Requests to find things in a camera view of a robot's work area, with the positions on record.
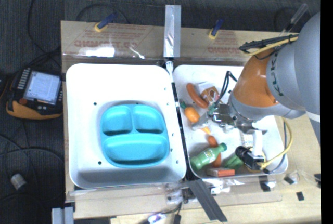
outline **table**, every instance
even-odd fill
[[[116,52],[120,51],[122,60],[116,60],[116,62],[142,62],[136,56],[139,53],[145,56],[147,64],[158,64],[163,48],[163,27],[111,25],[115,25],[115,27],[109,27],[110,31],[116,29],[120,35],[117,40],[120,47],[116,48]],[[63,21],[61,23],[63,74],[76,63],[110,62],[110,58],[77,56],[79,49],[87,48],[87,41],[95,40],[95,38],[87,40],[89,36],[92,36],[91,27],[93,24],[85,22]],[[220,38],[217,38],[216,42],[212,42],[207,36],[208,32],[206,29],[182,28],[181,57],[185,57],[182,59],[182,63],[200,60],[209,64],[244,65],[247,57],[237,51],[240,45],[278,36],[278,33],[273,32],[220,31]],[[124,51],[124,45],[128,42],[129,46],[136,47],[136,52]],[[107,217],[110,223],[141,223],[154,212],[174,209],[176,205],[168,203],[165,196],[166,193],[173,194],[170,186],[135,186],[95,191],[75,190],[68,168],[66,82],[63,82],[63,90],[66,194],[67,202],[75,201],[74,219]],[[282,122],[279,118],[276,120],[280,134],[283,134]],[[296,176],[297,183],[289,184],[282,177],[276,181],[276,187],[271,192],[263,192],[259,184],[250,184],[249,186],[253,188],[251,191],[247,188],[245,191],[236,191],[231,195],[222,193],[215,196],[229,223],[319,223],[321,221],[321,189],[317,186],[313,176],[321,172],[320,146],[307,116],[289,120],[288,123],[294,134],[294,143],[288,152],[289,166],[286,174]],[[304,200],[299,200],[298,194],[303,195]],[[180,215],[182,224],[210,222],[195,199],[182,205]],[[174,214],[166,216],[167,218],[161,223],[172,223]]]

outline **black device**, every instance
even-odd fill
[[[60,72],[26,67],[13,78],[8,91],[9,115],[30,120],[45,120],[62,114]]]

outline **device screen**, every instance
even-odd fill
[[[23,97],[55,105],[60,85],[59,76],[32,71]]]

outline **bottle label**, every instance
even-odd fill
[[[215,154],[211,149],[207,149],[204,152],[204,155],[209,159],[210,163],[213,162],[216,159]]]

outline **yellow cable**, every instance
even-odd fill
[[[245,53],[245,55],[247,55],[247,56],[257,55],[257,54],[259,54],[259,53],[261,53],[263,51],[266,51],[266,50],[271,49],[273,47],[277,47],[277,46],[280,46],[280,45],[283,45],[283,44],[286,44],[286,43],[289,43],[289,42],[296,41],[297,39],[298,39],[298,36],[292,37],[290,39],[281,40],[279,42],[275,42],[275,43],[269,44],[269,45],[267,45],[267,46],[265,46],[263,48],[260,48],[260,49],[254,51],[254,52]]]
[[[289,141],[287,147],[285,148],[285,150],[284,150],[283,152],[281,152],[279,155],[275,156],[274,158],[272,158],[272,159],[270,159],[270,160],[268,160],[268,161],[265,161],[265,162],[259,163],[261,169],[266,168],[266,167],[269,166],[273,161],[275,161],[275,160],[278,159],[279,157],[283,156],[285,153],[288,152],[288,150],[289,150],[290,147],[291,147],[291,144],[292,144],[292,142],[293,142],[292,132],[291,132],[291,129],[290,129],[289,124],[286,122],[286,119],[285,119],[284,117],[282,117],[282,120],[283,120],[284,123],[286,124],[287,129],[288,129],[288,131],[289,131],[290,141]]]

